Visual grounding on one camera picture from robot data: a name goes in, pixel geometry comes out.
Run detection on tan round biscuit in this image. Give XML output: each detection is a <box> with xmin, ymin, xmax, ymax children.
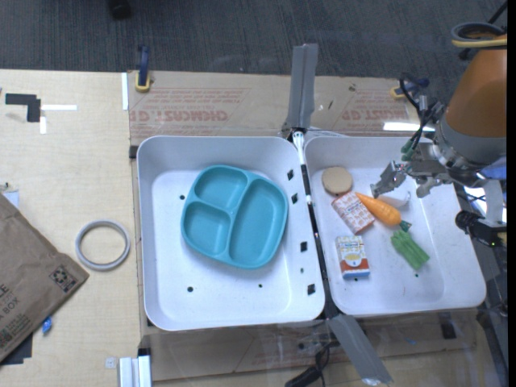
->
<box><xmin>321</xmin><ymin>166</ymin><xmax>355</xmax><ymax>196</ymax></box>

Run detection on orange carrot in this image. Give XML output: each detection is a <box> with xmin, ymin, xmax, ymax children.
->
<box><xmin>354</xmin><ymin>191</ymin><xmax>413</xmax><ymax>234</ymax></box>

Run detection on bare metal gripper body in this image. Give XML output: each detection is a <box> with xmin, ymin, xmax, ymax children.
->
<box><xmin>404</xmin><ymin>141</ymin><xmax>483</xmax><ymax>188</ymax></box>

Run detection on orange and white packet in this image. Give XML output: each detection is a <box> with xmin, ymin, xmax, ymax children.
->
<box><xmin>331</xmin><ymin>191</ymin><xmax>377</xmax><ymax>235</ymax></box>

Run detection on brown cardboard board, red print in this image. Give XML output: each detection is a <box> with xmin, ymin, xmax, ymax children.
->
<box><xmin>127</xmin><ymin>69</ymin><xmax>487</xmax><ymax>383</ymax></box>

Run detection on white orange and blue carton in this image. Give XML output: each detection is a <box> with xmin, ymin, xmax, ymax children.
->
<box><xmin>335</xmin><ymin>235</ymin><xmax>372</xmax><ymax>281</ymax></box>

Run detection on black cylinder on white bracket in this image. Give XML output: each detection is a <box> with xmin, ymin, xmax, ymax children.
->
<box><xmin>455</xmin><ymin>163</ymin><xmax>508</xmax><ymax>248</ymax></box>

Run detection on green asparagus bundle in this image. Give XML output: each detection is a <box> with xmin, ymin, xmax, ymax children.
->
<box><xmin>389</xmin><ymin>229</ymin><xmax>431</xmax><ymax>271</ymax></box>

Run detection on blue divided plate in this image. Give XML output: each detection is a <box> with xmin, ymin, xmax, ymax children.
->
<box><xmin>180</xmin><ymin>164</ymin><xmax>290</xmax><ymax>270</ymax></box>

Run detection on grey tape ring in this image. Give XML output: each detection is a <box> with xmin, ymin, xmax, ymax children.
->
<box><xmin>74</xmin><ymin>218</ymin><xmax>132</xmax><ymax>273</ymax></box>

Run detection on brown paper bag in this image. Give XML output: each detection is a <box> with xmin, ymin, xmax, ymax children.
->
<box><xmin>0</xmin><ymin>191</ymin><xmax>90</xmax><ymax>364</ymax></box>

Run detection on white plastic tray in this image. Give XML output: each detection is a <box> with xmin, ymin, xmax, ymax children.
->
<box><xmin>135</xmin><ymin>135</ymin><xmax>327</xmax><ymax>333</ymax></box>
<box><xmin>302</xmin><ymin>135</ymin><xmax>488</xmax><ymax>319</ymax></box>

